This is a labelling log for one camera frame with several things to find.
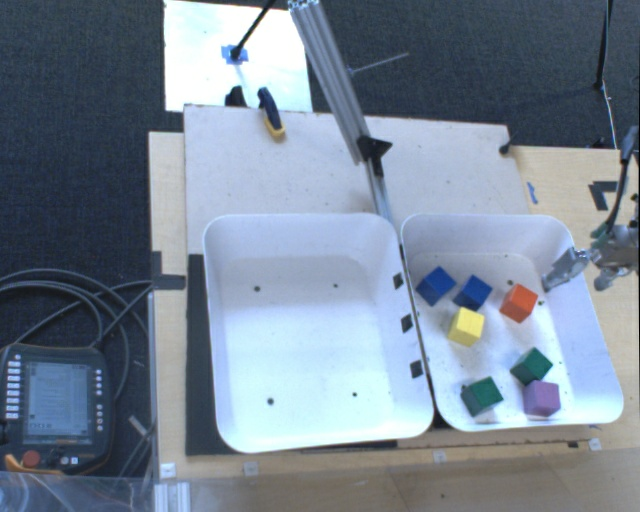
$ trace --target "wooden table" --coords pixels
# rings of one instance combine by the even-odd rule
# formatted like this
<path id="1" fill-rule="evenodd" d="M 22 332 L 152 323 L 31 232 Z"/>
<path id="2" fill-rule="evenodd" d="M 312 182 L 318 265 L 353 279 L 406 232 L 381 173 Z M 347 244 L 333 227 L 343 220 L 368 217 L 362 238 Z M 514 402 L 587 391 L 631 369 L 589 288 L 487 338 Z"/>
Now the wooden table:
<path id="1" fill-rule="evenodd" d="M 163 273 L 186 275 L 183 135 L 150 134 L 149 154 L 153 250 L 162 252 Z M 594 181 L 618 179 L 618 153 L 613 150 L 512 147 L 505 158 L 516 160 L 529 198 L 530 212 L 555 216 L 570 228 L 577 247 L 587 247 L 590 243 L 589 233 L 607 215 L 606 212 L 596 210 L 588 185 Z M 637 190 L 638 172 L 635 164 L 629 174 L 629 190 Z M 533 202 L 533 195 L 529 193 L 529 184 L 534 187 L 536 204 Z M 629 219 L 632 206 L 628 199 L 623 201 L 618 222 Z M 566 486 L 562 492 L 568 489 L 572 496 L 577 493 L 580 501 L 591 507 L 597 501 L 586 498 L 590 496 L 587 490 L 599 489 L 605 492 L 602 496 L 606 496 L 607 492 L 618 495 L 619 489 L 616 486 L 603 487 L 602 481 L 585 486 L 583 477 L 592 478 L 595 482 L 596 474 L 601 471 L 615 471 L 615 474 L 622 475 L 631 470 L 632 474 L 637 475 L 640 468 L 637 462 L 640 453 L 638 279 L 635 276 L 619 279 L 609 290 L 595 292 L 592 282 L 596 275 L 593 266 L 586 271 L 596 313 L 624 394 L 625 409 L 618 421 L 599 426 L 547 427 L 474 434 L 435 430 L 416 439 L 400 441 L 398 449 L 331 453 L 281 452 L 187 457 L 184 452 L 186 291 L 158 290 L 154 298 L 158 462 L 166 465 L 164 468 L 168 470 L 168 475 L 179 479 L 240 477 L 245 463 L 256 462 L 261 477 L 271 475 L 274 485 L 286 482 L 289 477 L 299 481 L 299 476 L 294 478 L 292 475 L 307 472 L 331 472 L 335 478 L 343 475 L 345 481 L 357 478 L 354 475 L 373 472 L 372 474 L 377 475 L 376 478 L 382 478 L 386 482 L 376 488 L 384 489 L 388 484 L 391 486 L 388 491 L 393 493 L 399 489 L 398 475 L 415 478 L 416 474 L 428 472 L 428 468 L 435 462 L 445 459 L 447 463 L 454 464 L 465 461 L 469 464 L 468 461 L 479 459 L 502 461 L 492 463 L 497 464 L 499 473 L 507 471 L 505 468 L 509 464 L 513 465 L 514 470 L 522 466 L 526 472 L 527 463 L 523 461 L 536 457 L 539 462 L 542 457 L 542 472 L 552 471 L 558 478 L 562 474 L 562 481 Z M 594 438 L 597 442 L 592 441 L 590 445 L 590 440 Z M 607 452 L 606 455 L 589 453 L 592 449 L 597 449 L 598 442 Z M 578 464 L 583 468 L 595 469 L 592 474 L 588 469 L 576 469 L 573 473 L 571 467 Z M 420 465 L 420 469 L 408 473 L 401 470 L 394 473 L 391 469 L 413 465 Z M 497 473 L 488 470 L 486 474 L 489 477 Z M 327 488 L 336 485 L 332 478 L 323 478 L 322 483 L 317 484 L 316 490 L 319 493 L 324 485 L 329 486 Z M 383 508 L 372 506 L 369 510 Z M 405 508 L 398 510 L 413 508 L 405 504 Z"/>

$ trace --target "black tape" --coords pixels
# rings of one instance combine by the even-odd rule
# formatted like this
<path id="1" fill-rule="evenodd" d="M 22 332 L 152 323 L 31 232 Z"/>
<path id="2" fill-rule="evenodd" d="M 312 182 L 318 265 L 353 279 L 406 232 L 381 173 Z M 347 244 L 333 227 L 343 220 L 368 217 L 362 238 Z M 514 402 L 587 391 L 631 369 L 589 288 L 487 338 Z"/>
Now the black tape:
<path id="1" fill-rule="evenodd" d="M 417 379 L 421 375 L 424 375 L 424 370 L 422 369 L 422 361 L 417 360 L 409 365 L 409 369 L 411 370 L 411 378 Z"/>
<path id="2" fill-rule="evenodd" d="M 589 185 L 591 197 L 593 198 L 593 202 L 595 203 L 596 209 L 598 211 L 606 212 L 607 210 L 609 210 L 609 206 L 607 205 L 607 200 L 604 197 L 604 193 L 616 192 L 617 190 L 617 181 L 594 181 L 591 185 Z"/>
<path id="3" fill-rule="evenodd" d="M 216 425 L 204 257 L 189 255 L 187 292 L 187 455 L 235 453 Z"/>
<path id="4" fill-rule="evenodd" d="M 187 287 L 186 276 L 162 273 L 162 253 L 151 253 L 151 282 L 155 290 L 184 290 Z"/>
<path id="5" fill-rule="evenodd" d="M 413 327 L 413 320 L 411 319 L 411 315 L 405 315 L 402 317 L 401 321 L 402 323 L 402 332 L 407 332 L 409 329 L 411 329 Z"/>
<path id="6" fill-rule="evenodd" d="M 402 279 L 402 274 L 398 272 L 395 276 L 393 276 L 393 286 L 397 290 L 404 284 L 404 280 Z"/>

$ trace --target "metal pole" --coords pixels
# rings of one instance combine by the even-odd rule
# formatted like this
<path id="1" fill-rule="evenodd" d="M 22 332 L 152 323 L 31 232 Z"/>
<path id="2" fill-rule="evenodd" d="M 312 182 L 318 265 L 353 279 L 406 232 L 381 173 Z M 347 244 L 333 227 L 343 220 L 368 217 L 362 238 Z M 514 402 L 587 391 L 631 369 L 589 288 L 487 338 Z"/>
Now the metal pole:
<path id="1" fill-rule="evenodd" d="M 393 224 L 380 163 L 391 144 L 370 137 L 351 78 L 319 0 L 289 0 L 289 11 L 353 162 L 366 165 L 376 212 Z"/>
<path id="2" fill-rule="evenodd" d="M 247 31 L 247 33 L 244 35 L 242 40 L 238 43 L 238 46 L 236 46 L 229 52 L 229 55 L 233 60 L 238 60 L 238 57 L 240 57 L 240 52 L 242 51 L 242 48 L 244 48 L 245 43 L 249 40 L 249 38 L 251 37 L 251 34 L 253 34 L 253 31 L 257 28 L 257 26 L 262 21 L 262 18 L 264 18 L 265 14 L 269 12 L 269 9 L 271 9 L 271 7 L 273 7 L 273 4 L 275 3 L 276 3 L 276 0 L 267 1 L 262 11 L 260 11 L 260 14 L 258 14 L 256 21 L 253 22 L 253 25 L 249 27 L 249 30 Z"/>

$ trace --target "green cube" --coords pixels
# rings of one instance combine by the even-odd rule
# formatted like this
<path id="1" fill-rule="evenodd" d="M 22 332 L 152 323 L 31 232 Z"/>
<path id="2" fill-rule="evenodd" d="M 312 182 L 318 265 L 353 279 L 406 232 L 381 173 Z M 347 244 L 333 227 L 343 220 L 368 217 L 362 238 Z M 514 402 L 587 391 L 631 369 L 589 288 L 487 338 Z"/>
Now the green cube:
<path id="1" fill-rule="evenodd" d="M 471 416 L 477 416 L 504 400 L 491 377 L 465 387 L 460 394 Z"/>
<path id="2" fill-rule="evenodd" d="M 532 348 L 516 361 L 511 374 L 527 386 L 531 381 L 542 380 L 552 366 L 553 363 L 542 352 Z"/>

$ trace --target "white tray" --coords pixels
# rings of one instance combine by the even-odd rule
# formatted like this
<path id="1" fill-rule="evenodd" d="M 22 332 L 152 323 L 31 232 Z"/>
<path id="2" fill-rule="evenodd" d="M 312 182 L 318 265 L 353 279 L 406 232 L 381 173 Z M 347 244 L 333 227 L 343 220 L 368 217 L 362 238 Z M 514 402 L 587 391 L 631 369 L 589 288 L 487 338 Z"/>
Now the white tray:
<path id="1" fill-rule="evenodd" d="M 400 439 L 433 419 L 399 242 L 371 214 L 231 215 L 204 233 L 218 429 L 264 452 Z"/>
<path id="2" fill-rule="evenodd" d="M 548 293 L 540 276 L 573 245 L 559 221 L 536 215 L 416 215 L 402 227 L 411 289 L 437 266 L 457 282 L 434 307 L 415 293 L 419 328 L 431 373 L 435 402 L 454 428 L 481 431 L 545 425 L 595 424 L 616 420 L 623 397 L 582 275 Z M 472 347 L 447 338 L 452 302 L 475 274 L 493 287 L 479 310 L 482 337 Z M 539 295 L 532 315 L 518 324 L 499 312 L 510 281 Z M 562 408 L 548 419 L 524 414 L 522 386 L 509 369 L 537 347 L 553 363 L 544 378 L 560 386 Z M 493 377 L 504 397 L 475 418 L 460 392 L 463 385 Z"/>

